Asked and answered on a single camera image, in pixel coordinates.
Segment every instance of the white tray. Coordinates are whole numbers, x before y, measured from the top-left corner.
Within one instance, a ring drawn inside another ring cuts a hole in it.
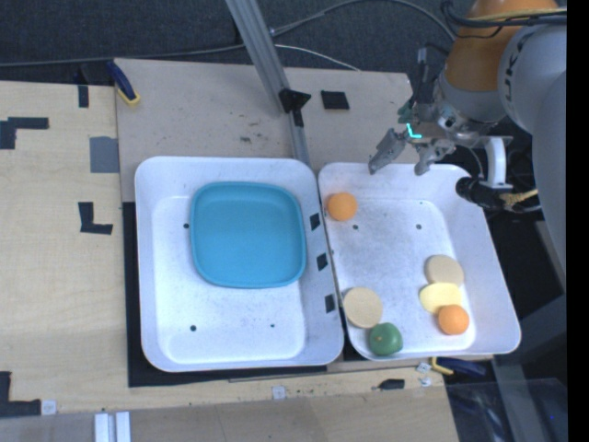
[[[391,356],[373,354],[367,330],[348,322],[353,347],[370,360],[429,356],[493,355],[512,352],[521,332],[481,208],[456,194],[467,173],[433,165],[421,176],[412,164],[389,164],[370,175],[366,164],[333,163],[318,176],[323,204],[336,192],[355,195],[355,217],[325,217],[341,297],[355,286],[372,288],[383,301],[382,321],[393,322],[403,348]],[[471,324],[462,335],[443,334],[419,301],[427,280],[425,260],[449,255],[462,265],[464,306]]]
[[[216,181],[264,182],[295,196],[307,252],[299,280],[239,289],[198,275],[191,199]],[[275,158],[151,157],[135,172],[135,202],[142,347],[152,365],[168,372],[318,366],[341,353],[335,279],[317,180],[307,165]]]

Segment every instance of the dark background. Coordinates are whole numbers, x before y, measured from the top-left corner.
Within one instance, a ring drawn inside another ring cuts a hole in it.
[[[281,28],[348,0],[258,0],[266,23]],[[443,19],[441,0],[403,0]],[[250,64],[244,49],[200,53],[238,42],[225,0],[0,0],[0,79],[109,85],[105,62],[114,57]],[[458,0],[466,10],[472,0]],[[567,0],[556,0],[566,6]],[[417,51],[433,43],[449,50],[446,33],[421,11],[392,2],[342,6],[275,38],[279,44],[324,53],[365,71],[408,74],[415,87]],[[279,49],[284,66],[341,68],[316,55]],[[431,74],[443,67],[440,51],[429,52]],[[427,101],[428,92],[423,97]],[[514,136],[516,159],[508,180],[534,185],[531,139],[510,121],[498,133]],[[474,158],[456,152],[445,162],[476,170]],[[488,214],[502,269],[520,319],[562,294],[539,239],[541,212]],[[567,344],[525,365],[528,378],[557,378],[567,385]]]

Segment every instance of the blue tray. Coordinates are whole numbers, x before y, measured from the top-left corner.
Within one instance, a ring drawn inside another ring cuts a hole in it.
[[[305,270],[301,209],[284,188],[246,181],[209,183],[192,198],[190,227],[194,265],[211,284],[285,286]]]

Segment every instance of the table surface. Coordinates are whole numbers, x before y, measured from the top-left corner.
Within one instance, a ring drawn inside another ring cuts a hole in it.
[[[183,64],[174,64],[174,70],[186,68]],[[133,69],[139,65],[129,61],[121,66],[129,70],[133,80]],[[149,62],[144,66],[156,69]],[[283,133],[264,131],[266,125],[274,126],[280,115],[263,105],[266,95],[261,85],[257,87],[254,82],[253,67],[196,64],[194,68],[210,76],[214,76],[215,69],[232,74],[235,84],[226,91],[229,99],[233,97],[231,103],[225,101],[220,105],[212,97],[210,107],[206,103],[194,103],[192,98],[173,107],[165,105],[167,108],[161,116],[176,120],[177,126],[186,126],[190,113],[178,116],[168,110],[173,108],[178,113],[182,107],[199,107],[199,116],[204,118],[197,118],[191,129],[198,128],[197,122],[215,118],[217,111],[213,108],[220,110],[219,117],[228,128],[226,133],[230,133],[231,142],[225,140],[217,147],[205,143],[198,149],[190,149],[191,155],[204,155],[206,151],[215,156],[224,153],[252,156],[259,152],[252,149],[260,141],[262,147],[268,148],[264,151],[266,157],[277,152],[289,156],[287,143],[274,142],[271,147],[272,136]],[[316,92],[318,87],[342,90],[349,94],[353,106],[364,106],[358,110],[364,114],[359,113],[362,123],[354,117],[344,121],[340,112],[330,113],[329,122],[322,124],[328,126],[324,131],[327,138],[321,138],[313,131],[322,111],[320,96],[314,93],[317,103],[309,105],[311,108],[304,114],[315,171],[332,159],[367,162],[368,156],[375,152],[377,141],[395,125],[399,103],[410,94],[404,75],[308,69],[288,69],[287,75],[294,82],[293,89],[305,91],[313,86]],[[363,93],[365,87],[375,87],[375,91],[372,96],[364,97],[368,100],[364,103],[353,94]],[[396,367],[398,364],[341,361],[330,365],[327,373],[318,375],[129,388],[121,201],[133,200],[133,189],[129,188],[133,165],[143,157],[178,151],[166,144],[165,134],[159,139],[159,145],[163,141],[161,149],[153,150],[154,143],[142,142],[142,148],[133,151],[133,146],[138,146],[132,142],[135,128],[121,129],[121,125],[127,126],[125,119],[133,110],[137,118],[150,116],[150,110],[144,108],[150,100],[149,89],[137,88],[142,101],[134,109],[121,105],[112,87],[88,89],[89,106],[80,108],[77,86],[0,83],[0,97],[5,101],[0,107],[0,120],[45,117],[50,122],[48,130],[18,129],[16,148],[0,150],[0,191],[3,192],[0,287],[4,292],[0,305],[0,369],[12,372],[12,401],[55,400],[59,413],[93,413],[268,401],[273,398],[272,389],[280,387],[287,399],[358,395],[374,393],[374,388],[388,378],[404,379],[407,390],[426,390],[422,388],[423,374],[416,371],[416,362]],[[231,94],[244,93],[244,89],[248,104],[240,107],[239,100]],[[382,98],[387,99],[385,110],[382,110]],[[254,113],[258,113],[258,118],[253,119]],[[237,135],[230,121],[242,121],[240,127],[249,131]],[[362,145],[353,142],[352,150],[340,150],[334,141],[338,138],[334,136],[346,133],[346,122],[358,132],[346,137],[354,139],[368,130],[370,141]],[[119,139],[121,174],[91,171],[90,138],[100,136]],[[412,162],[414,158],[408,156],[405,161]],[[80,202],[93,202],[95,223],[112,224],[110,235],[80,232]],[[427,377],[433,388],[444,385],[442,376],[436,372],[430,371]],[[451,420],[445,398],[439,403],[440,408],[441,417]],[[448,430],[447,440],[455,440],[454,428]]]

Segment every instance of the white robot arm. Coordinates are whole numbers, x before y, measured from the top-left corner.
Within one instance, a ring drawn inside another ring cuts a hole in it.
[[[460,31],[433,88],[433,103],[410,99],[399,111],[404,133],[388,130],[370,159],[371,173],[406,144],[420,156],[415,174],[457,145],[484,148],[486,179],[464,178],[456,191],[490,210],[509,209],[505,144],[492,128],[508,116],[532,135],[537,195],[566,273],[566,8],[554,0],[475,0],[467,17],[443,10]]]

